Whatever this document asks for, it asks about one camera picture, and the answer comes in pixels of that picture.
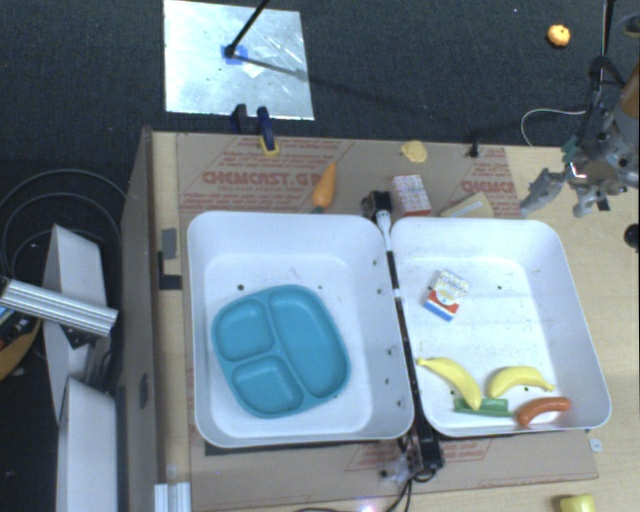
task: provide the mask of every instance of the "yellow banana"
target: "yellow banana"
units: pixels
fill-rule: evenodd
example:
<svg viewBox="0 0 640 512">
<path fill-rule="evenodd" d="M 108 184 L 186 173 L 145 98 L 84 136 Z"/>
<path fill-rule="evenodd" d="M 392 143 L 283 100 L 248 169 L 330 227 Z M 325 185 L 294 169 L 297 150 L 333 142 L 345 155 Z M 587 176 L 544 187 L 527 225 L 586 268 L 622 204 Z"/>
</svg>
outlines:
<svg viewBox="0 0 640 512">
<path fill-rule="evenodd" d="M 474 411 L 482 405 L 482 391 L 474 378 L 462 366 L 448 357 L 434 357 L 432 359 L 416 359 L 416 364 L 429 368 L 440 377 L 447 379 L 460 391 L 462 398 Z"/>
<path fill-rule="evenodd" d="M 555 386 L 549 384 L 541 373 L 532 366 L 509 366 L 500 370 L 489 383 L 489 396 L 498 398 L 514 386 L 538 386 L 553 391 Z"/>
</svg>

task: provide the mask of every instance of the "hot dog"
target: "hot dog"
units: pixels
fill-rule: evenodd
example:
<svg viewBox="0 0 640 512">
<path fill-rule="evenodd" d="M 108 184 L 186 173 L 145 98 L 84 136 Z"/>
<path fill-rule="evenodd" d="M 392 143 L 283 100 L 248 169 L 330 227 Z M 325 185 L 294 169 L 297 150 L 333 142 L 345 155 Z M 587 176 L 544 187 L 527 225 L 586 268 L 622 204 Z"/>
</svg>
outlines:
<svg viewBox="0 0 640 512">
<path fill-rule="evenodd" d="M 516 419 L 520 425 L 526 427 L 539 414 L 551 411 L 567 411 L 570 407 L 571 401 L 563 396 L 538 398 L 526 403 L 516 414 Z"/>
</svg>

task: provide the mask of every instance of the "metal plate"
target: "metal plate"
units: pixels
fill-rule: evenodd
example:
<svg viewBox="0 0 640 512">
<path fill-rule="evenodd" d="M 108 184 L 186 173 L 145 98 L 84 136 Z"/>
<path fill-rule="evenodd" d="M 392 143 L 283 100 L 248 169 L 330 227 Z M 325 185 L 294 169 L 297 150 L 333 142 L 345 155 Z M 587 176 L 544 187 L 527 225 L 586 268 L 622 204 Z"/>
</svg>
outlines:
<svg viewBox="0 0 640 512">
<path fill-rule="evenodd" d="M 253 13 L 247 7 L 165 0 L 165 93 L 169 112 L 229 115 L 245 103 L 255 116 L 313 120 L 300 14 L 265 9 L 226 59 Z"/>
</svg>

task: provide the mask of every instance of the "blue divided plate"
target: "blue divided plate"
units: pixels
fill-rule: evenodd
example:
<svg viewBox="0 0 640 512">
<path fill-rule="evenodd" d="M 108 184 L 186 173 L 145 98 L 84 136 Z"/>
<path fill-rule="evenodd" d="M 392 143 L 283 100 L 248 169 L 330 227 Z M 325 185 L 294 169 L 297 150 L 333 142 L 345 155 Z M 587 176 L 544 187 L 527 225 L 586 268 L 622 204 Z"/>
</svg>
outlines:
<svg viewBox="0 0 640 512">
<path fill-rule="evenodd" d="M 305 411 L 335 398 L 351 367 L 344 342 L 320 298 L 278 286 L 223 307 L 211 338 L 238 402 L 262 418 Z"/>
</svg>

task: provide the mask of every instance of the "black metal post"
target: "black metal post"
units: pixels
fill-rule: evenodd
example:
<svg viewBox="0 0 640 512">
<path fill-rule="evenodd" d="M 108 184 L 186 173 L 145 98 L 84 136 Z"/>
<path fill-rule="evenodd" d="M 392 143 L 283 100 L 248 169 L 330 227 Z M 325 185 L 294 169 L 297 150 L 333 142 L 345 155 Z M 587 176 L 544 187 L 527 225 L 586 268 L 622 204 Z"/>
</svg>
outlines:
<svg viewBox="0 0 640 512">
<path fill-rule="evenodd" d="M 238 45 L 240 44 L 240 41 L 242 41 L 242 38 L 245 36 L 245 34 L 249 31 L 249 29 L 251 28 L 251 26 L 255 23 L 255 21 L 258 19 L 258 16 L 260 16 L 260 14 L 262 13 L 262 11 L 265 10 L 265 8 L 267 7 L 267 4 L 270 2 L 271 0 L 262 0 L 262 2 L 260 3 L 260 5 L 256 8 L 256 10 L 253 12 L 253 14 L 251 15 L 251 18 L 249 18 L 249 21 L 247 21 L 244 25 L 244 27 L 242 27 L 242 30 L 240 30 L 240 33 L 236 36 L 236 38 L 233 40 L 233 43 L 231 43 L 230 45 L 227 45 L 224 49 L 224 56 L 227 57 L 228 59 L 230 59 L 231 57 L 233 57 L 233 54 L 236 53 L 236 48 L 238 47 Z"/>
</svg>

